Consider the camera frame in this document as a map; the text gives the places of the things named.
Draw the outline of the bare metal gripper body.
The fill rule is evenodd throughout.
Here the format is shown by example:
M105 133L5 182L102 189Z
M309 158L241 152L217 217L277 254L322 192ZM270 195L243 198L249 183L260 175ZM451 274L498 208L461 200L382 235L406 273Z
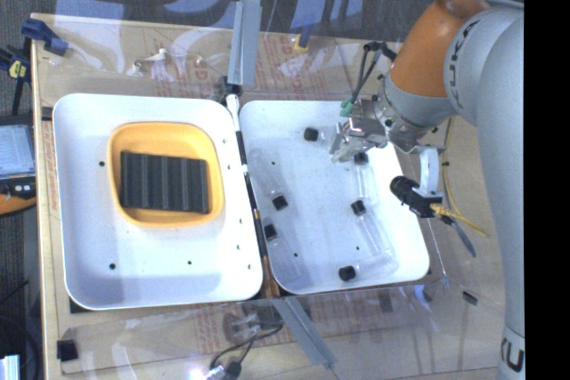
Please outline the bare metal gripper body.
M348 135L361 141L365 149L390 142L403 152L412 152L427 132L427 97L359 98L348 118Z

